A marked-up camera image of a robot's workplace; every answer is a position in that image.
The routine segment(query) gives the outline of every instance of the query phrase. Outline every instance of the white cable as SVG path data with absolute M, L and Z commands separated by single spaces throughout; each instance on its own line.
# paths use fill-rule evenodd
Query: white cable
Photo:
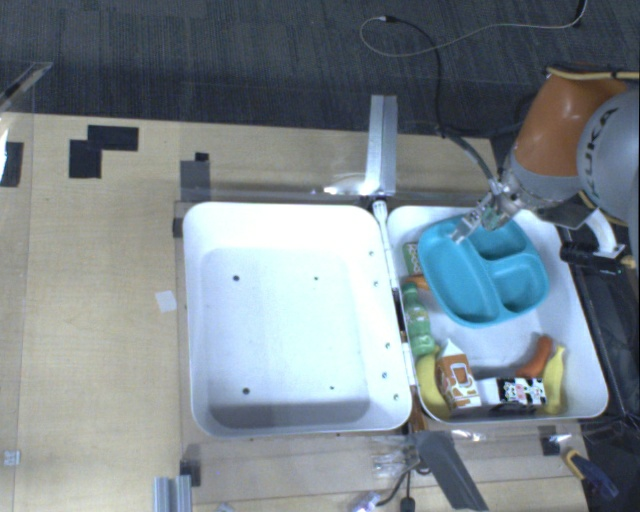
M 460 37 L 456 37 L 455 39 L 452 39 L 451 41 L 448 41 L 446 43 L 442 43 L 436 46 L 431 46 L 430 48 L 425 48 L 424 50 L 418 50 L 416 52 L 410 52 L 410 53 L 388 53 L 388 52 L 383 52 L 382 50 L 378 50 L 377 48 L 375 48 L 374 46 L 372 46 L 369 42 L 367 42 L 367 40 L 364 37 L 364 28 L 369 24 L 372 23 L 374 21 L 386 21 L 386 16 L 376 16 L 373 18 L 369 18 L 368 20 L 365 20 L 362 25 L 360 25 L 360 40 L 363 42 L 363 44 L 369 48 L 369 50 L 371 50 L 374 53 L 377 53 L 378 55 L 382 55 L 383 57 L 392 57 L 392 58 L 406 58 L 406 57 L 415 57 L 416 55 L 423 55 L 425 53 L 429 53 L 429 52 L 433 52 L 435 50 L 439 50 L 440 48 L 445 48 L 447 46 L 451 46 L 452 44 L 455 44 L 459 41 L 462 41 L 463 39 L 467 39 L 471 36 L 475 36 L 476 34 L 483 32 L 485 30 L 488 30 L 490 28 L 498 28 L 498 27 L 514 27 L 514 28 L 533 28 L 533 29 L 540 29 L 540 30 L 564 30 L 566 28 L 570 28 L 573 27 L 574 25 L 576 25 L 584 16 L 585 11 L 587 10 L 587 4 L 589 3 L 589 0 L 585 0 L 583 6 L 582 6 L 582 10 L 580 11 L 580 14 L 578 14 L 578 16 L 576 16 L 576 18 L 571 22 L 571 23 L 567 23 L 565 25 L 530 25 L 530 24 L 526 24 L 526 23 L 493 23 L 491 25 L 486 25 L 484 27 L 478 28 L 476 30 L 473 30 L 467 34 L 464 34 L 463 36 Z

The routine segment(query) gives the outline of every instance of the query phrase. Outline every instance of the divided blue dish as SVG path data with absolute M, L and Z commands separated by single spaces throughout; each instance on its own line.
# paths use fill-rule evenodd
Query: divided blue dish
M 438 222 L 420 237 L 418 258 L 436 300 L 459 324 L 487 327 L 536 308 L 549 278 L 526 233 L 514 221 L 496 231 L 479 227 L 455 244 L 460 216 Z

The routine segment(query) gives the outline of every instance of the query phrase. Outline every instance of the blue container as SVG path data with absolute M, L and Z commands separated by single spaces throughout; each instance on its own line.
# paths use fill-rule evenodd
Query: blue container
M 514 221 L 496 231 L 478 228 L 460 244 L 453 233 L 460 216 L 429 227 L 418 258 L 442 309 L 467 327 L 487 327 L 523 315 L 549 293 L 544 264 Z

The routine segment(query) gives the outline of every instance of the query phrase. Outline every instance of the wooden surface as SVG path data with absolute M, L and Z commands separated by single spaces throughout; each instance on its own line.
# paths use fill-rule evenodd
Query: wooden surface
M 139 151 L 105 151 L 102 179 L 71 180 L 69 140 L 86 139 L 90 123 L 139 127 Z M 177 314 L 162 313 L 155 298 L 178 294 L 171 221 L 180 160 L 208 152 L 217 183 L 271 187 L 282 180 L 304 190 L 360 171 L 366 135 L 36 116 L 34 141 L 15 511 L 150 510 L 153 478 L 176 476 L 182 456 Z M 411 186 L 476 194 L 485 188 L 466 156 L 438 139 L 401 137 L 398 167 Z M 236 512 L 344 511 L 367 485 L 388 485 L 372 481 L 368 454 L 355 449 L 362 439 L 349 443 L 345 436 L 333 453 L 314 451 L 318 440 L 281 442 L 294 455 L 300 447 L 299 466 L 256 451 L 250 441 L 202 445 L 214 447 L 211 462 L 229 482 L 234 472 L 239 482 L 247 474 L 258 479 L 253 488 L 241 486 L 244 495 L 242 488 L 228 493 Z M 516 476 L 501 483 L 496 461 L 505 453 L 461 446 L 474 478 L 486 482 L 480 489 L 492 510 L 586 510 L 579 482 L 560 459 L 531 450 L 507 450 L 503 460 L 516 475 L 538 465 L 535 481 Z M 339 490 L 312 487 L 305 471 L 314 467 Z M 433 477 L 424 478 L 415 483 L 418 510 L 448 510 Z M 302 483 L 292 492 L 295 479 Z M 264 499 L 270 489 L 281 493 Z

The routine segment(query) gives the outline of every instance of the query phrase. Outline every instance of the chocolate milk carton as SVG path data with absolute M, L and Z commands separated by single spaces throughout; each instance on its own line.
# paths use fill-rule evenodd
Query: chocolate milk carton
M 452 412 L 482 405 L 469 360 L 450 339 L 436 360 L 436 383 Z

